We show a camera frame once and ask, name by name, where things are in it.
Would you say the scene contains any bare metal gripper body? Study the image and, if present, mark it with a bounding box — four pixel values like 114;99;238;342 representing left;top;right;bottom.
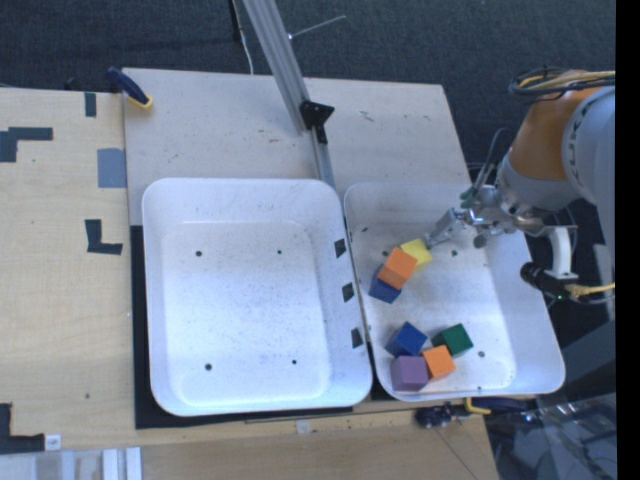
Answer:
467;185;549;249

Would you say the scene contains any yellow cube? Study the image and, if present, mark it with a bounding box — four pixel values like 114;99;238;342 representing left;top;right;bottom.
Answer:
399;237;434;272

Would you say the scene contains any orange cube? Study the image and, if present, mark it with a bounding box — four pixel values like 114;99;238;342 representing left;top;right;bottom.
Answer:
376;246;419;291
421;344;457;381

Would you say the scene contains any white plastic tray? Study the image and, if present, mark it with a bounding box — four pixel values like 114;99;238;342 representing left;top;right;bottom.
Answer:
141;176;374;418
342;181;567;403

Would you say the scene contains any blue cube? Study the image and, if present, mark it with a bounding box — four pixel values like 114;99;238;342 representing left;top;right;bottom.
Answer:
383;321;429;359
368;267;403;305

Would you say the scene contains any green cube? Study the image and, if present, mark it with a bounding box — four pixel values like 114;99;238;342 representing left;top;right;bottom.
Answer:
430;323;475;357

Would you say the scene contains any purple cube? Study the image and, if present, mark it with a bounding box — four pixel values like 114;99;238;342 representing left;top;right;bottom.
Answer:
389;355;430;393

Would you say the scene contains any pale wood board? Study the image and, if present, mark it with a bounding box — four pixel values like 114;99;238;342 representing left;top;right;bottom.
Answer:
121;66;475;227

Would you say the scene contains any black cylinder on white bracket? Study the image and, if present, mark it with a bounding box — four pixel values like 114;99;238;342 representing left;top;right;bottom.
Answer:
519;224;582;303

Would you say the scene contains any black block with wires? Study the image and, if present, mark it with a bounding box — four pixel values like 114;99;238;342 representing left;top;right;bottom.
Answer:
414;402;455;430

